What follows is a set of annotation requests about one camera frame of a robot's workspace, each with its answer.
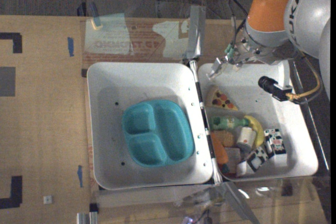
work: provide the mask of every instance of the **wooden surface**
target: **wooden surface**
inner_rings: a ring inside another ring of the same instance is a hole
[[[79,17],[0,16],[1,32],[23,37],[22,54],[13,54],[11,41],[0,40],[0,66],[16,68],[15,96],[0,97],[0,198],[10,195],[11,176],[23,177],[23,203],[1,209],[0,223],[76,223],[76,213],[88,213],[95,201],[90,191],[86,80],[81,77],[83,23]],[[228,21],[207,21],[210,57],[219,49],[218,40],[230,40],[230,30]],[[68,37],[74,41],[73,57]],[[255,189],[238,187],[251,193]],[[54,202],[43,205],[44,195],[53,195]],[[254,195],[248,203],[261,223],[326,223],[309,180],[286,198]],[[99,223],[180,223],[194,210],[171,204],[101,208]],[[212,217],[214,223],[249,223],[227,204],[215,208]]]

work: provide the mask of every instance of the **white can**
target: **white can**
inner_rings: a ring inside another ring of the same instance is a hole
[[[252,150],[254,140],[257,133],[250,127],[241,128],[240,135],[237,139],[237,147],[239,147],[244,153],[249,153]]]

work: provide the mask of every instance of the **orange object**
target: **orange object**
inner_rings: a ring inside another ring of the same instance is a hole
[[[220,140],[216,137],[216,135],[213,132],[211,132],[211,140],[214,146],[214,151],[218,164],[223,165],[228,163],[229,157],[227,156],[225,148],[222,146]]]
[[[257,31],[274,32],[285,29],[283,14],[289,0],[253,0],[247,16],[249,25]]]

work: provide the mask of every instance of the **banana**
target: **banana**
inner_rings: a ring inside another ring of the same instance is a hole
[[[251,127],[257,133],[256,139],[254,140],[254,148],[257,148],[265,141],[264,129],[261,123],[258,122],[256,118],[250,115],[246,115],[244,116],[244,118],[248,119],[249,121],[248,126]]]

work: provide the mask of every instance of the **pizza slice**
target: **pizza slice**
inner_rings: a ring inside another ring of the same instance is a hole
[[[227,97],[227,95],[221,92],[217,86],[212,86],[210,88],[206,96],[205,105],[238,111],[238,108],[231,103],[231,100]]]

